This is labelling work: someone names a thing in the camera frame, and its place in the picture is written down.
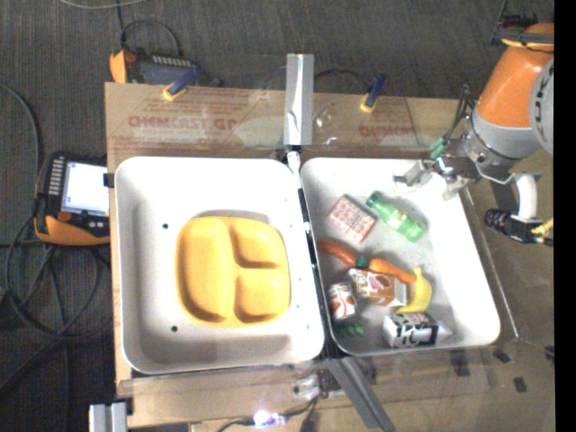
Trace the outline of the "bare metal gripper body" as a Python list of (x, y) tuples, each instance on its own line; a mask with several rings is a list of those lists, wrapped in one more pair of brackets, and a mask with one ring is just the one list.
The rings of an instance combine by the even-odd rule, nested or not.
[(442, 176), (476, 181), (485, 178), (506, 184), (514, 159), (487, 147), (475, 136), (459, 139), (440, 138), (432, 145), (433, 168)]

